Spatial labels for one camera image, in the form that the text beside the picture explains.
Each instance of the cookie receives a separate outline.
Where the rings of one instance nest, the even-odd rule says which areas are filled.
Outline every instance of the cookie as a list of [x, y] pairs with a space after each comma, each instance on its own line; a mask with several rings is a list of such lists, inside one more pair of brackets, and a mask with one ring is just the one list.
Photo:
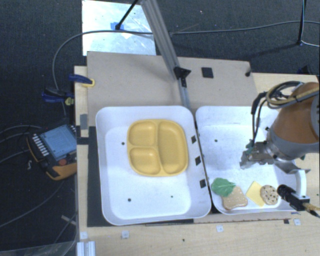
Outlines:
[[236, 207], [245, 207], [248, 205], [248, 199], [245, 197], [239, 186], [235, 186], [228, 196], [221, 196], [222, 205], [226, 210]]
[[260, 189], [260, 196], [262, 200], [269, 206], [274, 206], [278, 203], [279, 195], [277, 190], [271, 185], [264, 185]]

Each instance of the red button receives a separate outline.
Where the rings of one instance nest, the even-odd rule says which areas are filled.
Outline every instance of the red button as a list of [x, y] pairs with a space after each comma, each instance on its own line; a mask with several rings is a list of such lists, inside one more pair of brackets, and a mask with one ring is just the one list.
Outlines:
[[63, 158], [63, 159], [60, 159], [58, 161], [58, 163], [59, 163], [60, 166], [65, 166], [67, 164], [67, 160], [65, 158]]

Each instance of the white tray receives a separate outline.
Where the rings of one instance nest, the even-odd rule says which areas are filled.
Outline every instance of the white tray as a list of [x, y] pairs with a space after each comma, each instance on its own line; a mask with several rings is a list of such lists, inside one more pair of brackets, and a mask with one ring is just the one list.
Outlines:
[[[170, 177], [148, 177], [132, 170], [127, 154], [127, 131], [138, 120], [167, 119], [184, 130], [189, 163]], [[105, 107], [96, 115], [102, 213], [113, 225], [200, 218], [211, 209], [208, 187], [192, 113], [182, 106]]]
[[[248, 169], [241, 169], [239, 162], [245, 146], [252, 139], [251, 107], [243, 106], [203, 106], [195, 114], [199, 140], [209, 185], [215, 178], [228, 179], [240, 186], [245, 194], [253, 181], [260, 185], [272, 185], [277, 188], [285, 184], [306, 194], [306, 174], [299, 171], [296, 175], [286, 174], [275, 165], [256, 163]], [[270, 127], [277, 117], [276, 110], [263, 107], [261, 123], [256, 141], [266, 139], [266, 127]], [[284, 200], [276, 205], [259, 207], [248, 199], [248, 205], [226, 210], [222, 199], [211, 191], [214, 206], [223, 214], [248, 214], [274, 211], [294, 211]]]

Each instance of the green lettuce leaf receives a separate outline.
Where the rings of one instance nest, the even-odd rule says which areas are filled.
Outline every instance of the green lettuce leaf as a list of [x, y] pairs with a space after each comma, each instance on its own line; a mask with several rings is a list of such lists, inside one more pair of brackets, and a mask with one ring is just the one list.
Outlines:
[[225, 178], [215, 178], [211, 184], [211, 190], [219, 196], [227, 197], [234, 190], [235, 186], [235, 183], [230, 182]]

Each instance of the bread slice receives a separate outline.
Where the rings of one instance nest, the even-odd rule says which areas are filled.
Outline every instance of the bread slice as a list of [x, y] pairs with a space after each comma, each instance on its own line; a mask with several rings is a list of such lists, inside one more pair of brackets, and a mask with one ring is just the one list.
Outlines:
[[239, 186], [235, 186], [230, 195], [222, 198], [222, 205], [226, 210], [236, 207], [245, 207], [248, 205], [248, 199]]

